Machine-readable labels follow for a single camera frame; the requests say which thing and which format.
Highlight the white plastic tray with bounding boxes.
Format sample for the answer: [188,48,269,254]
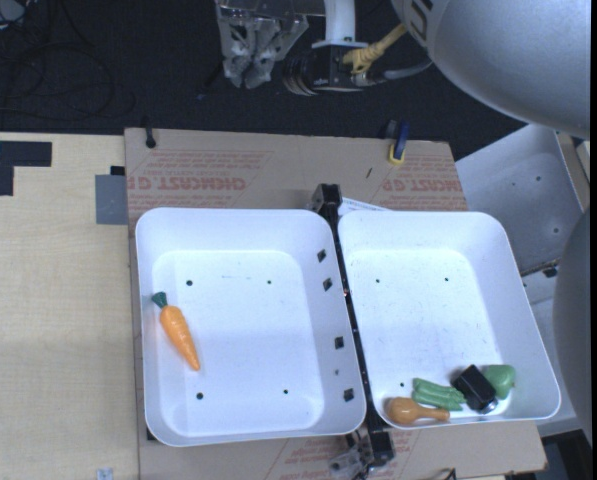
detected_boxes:
[134,206,368,448]
[336,210,562,430]

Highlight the green bean pods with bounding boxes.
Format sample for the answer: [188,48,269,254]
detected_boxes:
[410,377,468,412]

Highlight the black cylinder on white bracket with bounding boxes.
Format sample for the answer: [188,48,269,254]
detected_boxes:
[281,0,370,97]

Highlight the brown cardboard board red print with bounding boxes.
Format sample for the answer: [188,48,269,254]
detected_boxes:
[123,127,549,480]

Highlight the orange carrot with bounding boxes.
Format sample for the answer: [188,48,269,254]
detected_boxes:
[151,291,202,372]

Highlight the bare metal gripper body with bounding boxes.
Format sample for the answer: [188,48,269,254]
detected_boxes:
[215,0,326,35]

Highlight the orange toy drumstick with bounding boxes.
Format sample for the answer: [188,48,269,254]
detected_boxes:
[385,396,451,427]

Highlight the green pepper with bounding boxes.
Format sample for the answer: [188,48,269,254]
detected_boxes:
[482,364,517,400]

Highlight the black rectangular bottle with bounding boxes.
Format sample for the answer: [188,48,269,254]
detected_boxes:
[450,364,499,415]

